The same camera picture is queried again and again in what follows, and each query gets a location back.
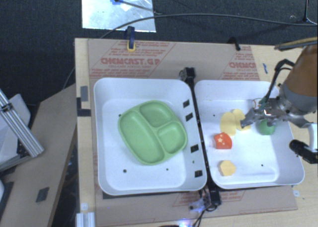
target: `orange toy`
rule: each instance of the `orange toy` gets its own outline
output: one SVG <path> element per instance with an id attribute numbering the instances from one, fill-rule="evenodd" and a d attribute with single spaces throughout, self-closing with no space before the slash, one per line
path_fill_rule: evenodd
<path id="1" fill-rule="evenodd" d="M 232 140 L 226 133 L 216 134 L 214 141 L 218 150 L 230 150 L 232 148 Z"/>

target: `black cable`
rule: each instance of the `black cable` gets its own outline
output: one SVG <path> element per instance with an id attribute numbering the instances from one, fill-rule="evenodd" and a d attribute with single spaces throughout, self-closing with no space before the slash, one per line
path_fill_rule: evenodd
<path id="1" fill-rule="evenodd" d="M 73 69 L 71 70 L 69 76 L 67 77 L 67 79 L 66 79 L 66 81 L 65 81 L 65 83 L 64 83 L 64 85 L 63 85 L 62 90 L 65 89 L 65 87 L 66 87 L 66 85 L 68 84 L 68 82 L 69 82 L 69 80 L 70 80 L 70 78 L 71 78 L 71 75 L 72 75 L 72 73 L 73 73 L 74 71 L 75 71 L 75 67 L 73 67 Z"/>
<path id="2" fill-rule="evenodd" d="M 216 210 L 218 208 L 218 206 L 212 207 L 212 208 L 207 208 L 206 211 L 207 212 L 213 212 L 214 210 Z"/>
<path id="3" fill-rule="evenodd" d="M 231 14 L 219 14 L 219 13 L 177 13 L 177 14 L 165 14 L 165 15 L 157 15 L 157 16 L 151 16 L 151 17 L 145 17 L 140 19 L 135 19 L 133 21 L 127 22 L 125 24 L 122 24 L 111 31 L 103 34 L 100 39 L 106 37 L 107 35 L 111 34 L 112 32 L 115 32 L 117 29 L 131 25 L 133 23 L 137 23 L 140 21 L 148 20 L 148 19 L 157 19 L 157 18 L 170 18 L 170 17 L 186 17 L 186 16 L 212 16 L 212 17 L 230 17 L 230 18 L 240 18 L 240 19 L 247 19 L 247 20 L 255 20 L 255 21 L 261 21 L 261 22 L 267 22 L 267 23 L 273 23 L 273 24 L 280 24 L 280 25 L 288 25 L 288 26 L 315 26 L 312 24 L 299 24 L 299 23 L 287 23 L 287 22 L 280 22 L 280 21 L 274 21 L 269 19 L 261 19 L 261 18 L 253 18 L 253 17 L 247 17 L 247 16 L 240 16 L 240 15 L 231 15 Z"/>
<path id="4" fill-rule="evenodd" d="M 200 215 L 199 218 L 194 222 L 194 224 L 192 225 L 192 227 L 199 227 L 199 226 L 200 226 L 204 212 L 205 212 L 205 210 L 202 211 L 201 215 Z"/>
<path id="5" fill-rule="evenodd" d="M 270 84 L 270 86 L 269 86 L 269 89 L 268 89 L 267 94 L 265 95 L 265 101 L 264 101 L 265 103 L 268 101 L 269 96 L 270 96 L 270 93 L 271 93 L 271 91 L 272 91 L 272 89 L 273 89 L 273 87 L 274 87 L 274 84 L 275 84 L 275 82 L 276 82 L 276 79 L 277 79 L 279 73 L 280 73 L 282 70 L 291 70 L 291 69 L 290 69 L 290 68 L 287 68 L 287 67 L 283 67 L 283 68 L 280 68 L 280 69 L 278 69 L 278 70 L 275 71 L 275 74 L 274 74 L 274 76 L 273 76 L 273 80 L 272 80 L 272 82 L 271 82 L 271 84 Z"/>

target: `cardboard sheet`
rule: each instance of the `cardboard sheet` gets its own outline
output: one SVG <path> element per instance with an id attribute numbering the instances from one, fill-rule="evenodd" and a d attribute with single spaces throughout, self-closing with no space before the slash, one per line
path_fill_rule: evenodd
<path id="1" fill-rule="evenodd" d="M 195 219 L 188 204 L 199 199 L 198 192 L 109 197 L 97 180 L 96 132 L 92 89 L 102 77 L 178 78 L 184 67 L 195 67 L 196 81 L 201 79 L 259 80 L 252 47 L 243 45 L 236 51 L 234 45 L 206 43 L 174 43 L 137 41 L 137 50 L 127 51 L 127 41 L 81 40 L 79 60 L 87 65 L 77 88 L 87 86 L 90 92 L 92 122 L 92 152 L 95 177 L 95 205 L 97 226 L 118 226 L 141 223 Z M 222 205 L 204 217 L 221 217 L 297 209 L 290 186 L 225 191 Z"/>

